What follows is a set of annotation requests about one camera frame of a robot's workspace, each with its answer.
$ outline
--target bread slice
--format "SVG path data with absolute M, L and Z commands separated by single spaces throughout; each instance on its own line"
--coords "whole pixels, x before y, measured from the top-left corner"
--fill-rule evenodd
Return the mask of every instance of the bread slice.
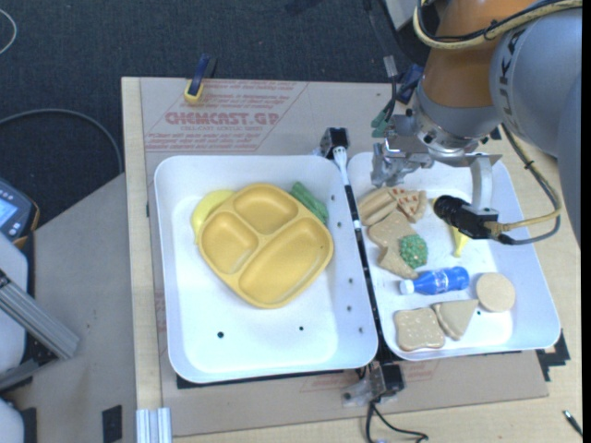
M 394 325 L 401 350 L 441 348 L 445 344 L 445 335 L 432 308 L 399 310 L 394 314 Z
M 477 299 L 468 299 L 439 302 L 431 307 L 445 334 L 459 341 L 464 336 L 477 305 Z

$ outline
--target black cable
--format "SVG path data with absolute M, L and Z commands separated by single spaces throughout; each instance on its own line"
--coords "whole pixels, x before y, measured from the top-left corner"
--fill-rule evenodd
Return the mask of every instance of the black cable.
M 380 411 L 377 409 L 376 407 L 376 402 L 378 399 L 375 399 L 373 401 L 370 401 L 368 404 L 368 414 L 366 417 L 366 438 L 368 439 L 368 443 L 374 443 L 373 440 L 371 439 L 371 418 L 373 417 L 373 414 L 375 413 L 380 420 L 386 425 L 388 426 L 388 428 L 390 428 L 391 430 L 398 432 L 398 433 L 404 433 L 407 435 L 413 435 L 415 437 L 417 437 L 417 440 L 415 440 L 415 443 L 420 443 L 421 441 L 427 441 L 428 440 L 428 436 L 422 432 L 417 432 L 417 431 L 412 431 L 412 430 L 403 430 L 402 428 L 398 428 L 394 425 L 392 425 L 390 422 L 388 422 L 384 416 L 380 413 Z
M 376 2 L 378 3 L 378 6 L 380 7 L 381 13 L 386 18 L 386 23 L 388 24 L 388 27 L 390 28 L 390 32 L 392 33 L 392 36 L 393 36 L 394 41 L 396 42 L 396 45 L 398 46 L 398 48 L 402 51 L 404 56 L 409 61 L 420 66 L 420 64 L 415 60 L 415 58 L 404 47 L 404 44 L 403 44 L 402 40 L 400 39 L 398 29 L 396 29 L 396 26 L 394 25 L 394 22 L 392 21 L 390 13 L 388 12 L 388 7 L 386 7 L 386 4 L 384 3 L 384 1 L 383 0 L 376 0 Z M 384 42 L 383 38 L 381 37 L 381 33 L 378 31 L 378 29 L 376 27 L 376 21 L 373 17 L 373 13 L 372 13 L 373 6 L 371 4 L 371 0 L 363 0 L 363 8 L 366 11 L 366 13 L 368 14 L 369 22 L 371 23 L 371 28 L 373 29 L 374 33 L 376 34 L 376 38 L 380 42 L 381 50 L 384 52 L 384 56 L 390 55 L 392 53 L 392 51 L 388 51 L 388 48 L 386 47 L 385 42 Z
M 424 4 L 421 4 L 421 0 L 418 0 L 418 4 L 417 4 L 416 8 L 417 8 L 417 16 L 418 16 L 417 19 L 418 19 L 419 28 L 428 38 L 430 38 L 433 41 L 437 41 L 437 42 L 461 42 L 461 41 L 471 40 L 471 39 L 476 38 L 478 36 L 484 36 L 486 38 L 486 35 L 489 32 L 498 28 L 501 25 L 504 25 L 516 18 L 522 17 L 523 15 L 526 15 L 532 11 L 538 10 L 538 9 L 543 8 L 545 6 L 555 5 L 555 4 L 562 2 L 562 1 L 565 1 L 565 0 L 541 0 L 541 1 L 535 2 L 534 4 L 524 8 L 523 10 L 513 13 L 512 15 L 510 15 L 509 17 L 507 17 L 505 19 L 502 19 L 501 21 L 496 21 L 496 20 L 491 21 L 490 25 L 488 25 L 484 29 L 473 31 L 470 33 L 465 33 L 465 34 L 453 35 L 453 36 L 452 35 L 437 36 L 437 35 L 429 32 L 426 29 L 424 19 L 423 19 L 422 9 L 424 6 L 428 5 L 428 3 L 429 3 L 428 0 L 425 0 Z
M 29 110 L 27 112 L 22 112 L 20 114 L 13 114 L 13 115 L 10 115 L 6 118 L 3 118 L 0 120 L 0 126 L 7 125 L 8 123 L 18 120 L 20 118 L 25 118 L 27 116 L 34 116 L 37 114 L 67 114 L 70 116 L 76 116 L 78 118 L 81 118 L 81 119 L 89 122 L 91 125 L 98 128 L 109 139 L 109 141 L 113 145 L 113 148 L 115 149 L 119 173 L 122 173 L 124 171 L 123 157 L 121 155 L 121 151 L 119 150 L 119 147 L 117 146 L 115 139 L 113 138 L 113 136 L 111 136 L 111 133 L 109 133 L 107 131 L 107 129 L 103 125 L 101 125 L 99 122 L 97 122 L 96 120 L 94 120 L 93 118 L 90 118 L 89 116 L 87 116 L 85 114 L 81 114 L 80 112 L 75 112 L 73 110 L 68 110 L 68 109 L 63 109 L 63 108 L 40 108 L 40 109 L 36 109 L 36 110 Z
M 384 112 L 386 113 L 386 116 L 384 116 L 385 122 L 389 122 L 390 118 L 392 118 L 392 114 L 394 113 L 394 107 L 396 105 L 396 80 L 395 80 L 395 78 L 390 78 L 390 82 L 392 84 L 392 97 L 390 98 L 390 101 L 386 105 L 386 108 L 384 108 Z
M 521 149 L 517 145 L 513 134 L 507 129 L 507 126 L 505 126 L 505 124 L 501 123 L 501 127 L 502 127 L 503 132 L 505 133 L 505 136 L 509 140 L 509 143 L 511 144 L 513 150 L 515 151 L 515 153 L 517 154 L 519 159 L 524 163 L 525 169 L 527 169 L 534 176 L 534 179 L 536 179 L 537 183 L 540 185 L 540 187 L 542 187 L 542 190 L 544 191 L 544 193 L 548 196 L 554 209 L 557 209 L 560 206 L 559 201 L 554 197 L 554 193 L 552 192 L 552 189 L 549 187 L 546 180 L 539 176 L 536 169 L 529 169 L 529 166 L 531 165 L 531 161 L 525 157 L 525 155 L 523 154 L 523 152 L 521 151 Z M 530 243 L 534 243 L 534 242 L 541 241 L 541 240 L 551 237 L 560 229 L 560 227 L 561 227 L 561 216 L 559 215 L 556 217 L 556 219 L 554 221 L 554 228 L 552 228 L 547 233 L 543 233 L 539 236 L 535 236 L 534 238 L 528 238 L 525 240 L 516 240 L 514 238 L 511 238 L 507 234 L 501 234 L 499 236 L 499 241 L 501 243 L 504 243 L 505 245 L 528 245 Z

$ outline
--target yellow plate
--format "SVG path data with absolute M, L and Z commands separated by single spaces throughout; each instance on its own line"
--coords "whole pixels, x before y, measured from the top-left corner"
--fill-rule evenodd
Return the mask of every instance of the yellow plate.
M 302 293 L 332 258 L 328 229 L 303 204 L 272 184 L 229 197 L 203 223 L 199 252 L 240 297 L 277 308 Z
M 193 213 L 191 214 L 191 226 L 193 227 L 193 233 L 195 234 L 195 243 L 198 241 L 201 225 L 207 220 L 210 213 L 222 205 L 233 194 L 234 190 L 214 190 L 202 198 L 193 209 Z

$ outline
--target white tray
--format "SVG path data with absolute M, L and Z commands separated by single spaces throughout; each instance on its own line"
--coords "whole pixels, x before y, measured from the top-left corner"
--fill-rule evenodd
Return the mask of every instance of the white tray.
M 207 193 L 300 181 L 329 210 L 334 254 L 293 302 L 248 304 L 199 255 L 189 222 Z M 341 176 L 318 156 L 174 156 L 154 187 L 163 259 L 168 353 L 175 372 L 196 383 L 352 369 L 377 351 L 368 289 Z
M 351 187 L 356 198 L 362 198 L 372 188 L 370 182 L 371 153 L 357 154 L 348 164 Z M 515 197 L 511 179 L 501 162 L 493 166 L 493 209 L 500 213 L 500 222 L 523 219 Z M 431 169 L 418 169 L 408 174 L 404 184 L 408 190 L 425 190 L 429 199 L 451 195 L 468 202 L 472 199 L 472 177 L 467 168 L 452 168 L 436 162 Z M 439 295 L 413 293 L 402 295 L 398 290 L 399 277 L 380 268 L 377 258 L 380 248 L 366 235 L 368 254 L 376 302 L 384 339 L 390 349 L 403 359 L 419 361 L 458 355 L 503 353 L 528 349 L 544 349 L 553 345 L 560 336 L 561 325 L 548 285 L 532 245 L 501 245 L 489 240 L 470 240 L 461 257 L 452 255 L 452 233 L 430 206 L 423 219 L 413 225 L 428 245 L 428 263 L 417 272 L 451 266 L 464 266 L 471 277 L 470 287 Z M 525 228 L 509 232 L 511 237 L 528 237 Z M 509 278 L 516 289 L 513 308 L 504 313 L 490 313 L 478 308 L 466 334 L 459 341 L 446 338 L 440 349 L 421 349 L 413 352 L 401 350 L 396 342 L 393 315 L 397 310 L 430 306 L 437 302 L 476 298 L 475 284 L 484 272 L 500 272 Z

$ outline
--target wire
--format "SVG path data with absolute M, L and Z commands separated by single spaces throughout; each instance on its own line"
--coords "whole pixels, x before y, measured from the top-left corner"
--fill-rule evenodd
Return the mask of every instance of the wire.
M 507 129 L 504 124 L 501 124 L 501 127 L 505 133 L 505 136 L 509 140 L 509 143 L 513 147 L 514 151 L 519 156 L 519 159 L 524 163 L 525 169 L 527 169 L 536 179 L 536 181 L 542 187 L 544 193 L 548 196 L 552 206 L 554 207 L 554 211 L 547 215 L 543 215 L 541 217 L 535 217 L 533 219 L 523 220 L 523 221 L 516 221 L 514 223 L 498 223 L 496 221 L 485 221 L 484 226 L 489 228 L 494 236 L 499 237 L 500 241 L 505 244 L 509 245 L 525 245 L 529 243 L 534 243 L 536 241 L 540 241 L 546 239 L 553 234 L 555 234 L 558 229 L 560 228 L 561 224 L 561 209 L 562 209 L 562 201 L 558 193 L 552 188 L 549 184 L 548 180 L 541 174 L 541 172 L 534 166 L 534 162 L 531 161 L 526 155 L 524 149 L 521 145 L 517 142 L 513 134 Z M 522 226 L 530 226 L 535 223 L 547 222 L 548 220 L 555 220 L 554 228 L 547 233 L 541 234 L 540 236 L 529 238 L 525 240 L 515 240 L 506 234 L 501 234 L 501 232 L 508 232 L 515 228 L 519 228 Z
M 10 115 L 6 118 L 3 118 L 0 120 L 0 126 L 7 125 L 10 122 L 13 122 L 15 120 L 19 120 L 21 118 L 25 118 L 27 116 L 34 116 L 34 115 L 38 115 L 38 114 L 66 114 L 66 115 L 76 116 L 78 118 L 86 120 L 91 125 L 98 128 L 109 139 L 109 141 L 113 145 L 113 148 L 115 149 L 119 173 L 122 173 L 124 171 L 123 157 L 121 155 L 121 151 L 119 150 L 119 147 L 117 146 L 117 143 L 116 143 L 115 139 L 113 138 L 113 136 L 111 135 L 111 133 L 109 133 L 107 131 L 107 129 L 103 125 L 101 125 L 99 122 L 97 122 L 96 120 L 94 120 L 93 118 L 90 118 L 89 116 L 87 116 L 85 114 L 81 114 L 80 112 L 75 112 L 73 110 L 67 110 L 67 109 L 63 109 L 63 108 L 40 108 L 37 110 L 29 110 L 27 112 L 22 112 L 20 114 L 13 114 L 13 115 Z
M 397 428 L 396 426 L 392 425 L 390 422 L 388 422 L 384 416 L 380 413 L 380 411 L 378 410 L 378 408 L 376 407 L 376 402 L 378 401 L 379 398 L 370 401 L 368 404 L 368 415 L 366 417 L 366 438 L 368 439 L 368 443 L 374 443 L 373 440 L 371 439 L 371 433 L 370 433 L 370 428 L 371 428 L 371 418 L 373 417 L 373 414 L 376 414 L 379 419 L 386 425 L 388 426 L 388 428 L 390 428 L 391 430 L 398 432 L 398 433 L 405 433 L 407 435 L 414 435 L 415 437 L 417 437 L 417 440 L 415 440 L 415 443 L 419 443 L 421 441 L 427 441 L 428 440 L 428 436 L 424 433 L 421 432 L 416 432 L 416 431 L 411 431 L 411 430 L 403 430 L 402 428 Z
M 383 0 L 375 0 L 378 3 L 378 6 L 380 7 L 381 13 L 382 15 L 386 18 L 386 23 L 388 24 L 388 27 L 390 28 L 390 32 L 392 33 L 392 36 L 394 38 L 394 41 L 396 42 L 396 45 L 398 46 L 398 48 L 402 51 L 402 53 L 404 54 L 404 56 L 411 62 L 420 65 L 414 58 L 414 56 L 406 49 L 406 47 L 404 46 L 401 38 L 400 38 L 400 34 L 398 33 L 398 29 L 396 29 L 396 26 L 394 25 L 394 22 L 392 21 L 392 17 L 390 16 L 390 12 L 388 11 L 388 7 L 386 7 L 386 4 Z M 369 22 L 371 24 L 371 28 L 374 31 L 374 34 L 376 35 L 376 38 L 378 39 L 378 41 L 380 42 L 380 46 L 381 46 L 381 50 L 383 51 L 384 55 L 387 54 L 391 54 L 392 51 L 389 51 L 385 41 L 383 40 L 383 38 L 381 37 L 381 32 L 378 31 L 378 28 L 376 26 L 376 20 L 372 14 L 372 5 L 371 5 L 371 0 L 363 0 L 363 8 L 366 11 L 366 13 L 368 14 L 368 18 L 369 18 Z
M 483 29 L 463 35 L 435 36 L 430 34 L 423 24 L 421 10 L 428 0 L 418 0 L 413 13 L 413 27 L 416 36 L 427 46 L 437 49 L 465 49 L 486 41 L 517 28 L 529 21 L 543 17 L 556 11 L 583 6 L 583 0 L 540 0 L 539 2 L 519 11 L 501 21 L 492 23 Z
M 384 117 L 384 121 L 387 123 L 392 118 L 392 114 L 394 113 L 394 107 L 396 106 L 396 80 L 395 78 L 390 78 L 390 83 L 392 85 L 392 96 L 390 101 L 384 108 L 384 112 L 386 116 Z
M 18 27 L 17 27 L 17 23 L 15 22 L 15 20 L 10 15 L 8 15 L 7 12 L 4 11 L 2 8 L 0 8 L 0 13 L 2 15 L 4 15 L 6 18 L 8 18 L 8 21 L 10 21 L 10 24 L 12 25 L 12 38 L 10 38 L 10 41 L 6 44 L 5 47 L 3 47 L 2 49 L 0 49 L 0 54 L 3 54 L 6 51 L 8 51 L 8 48 L 10 46 L 12 46 L 12 43 L 17 38 Z

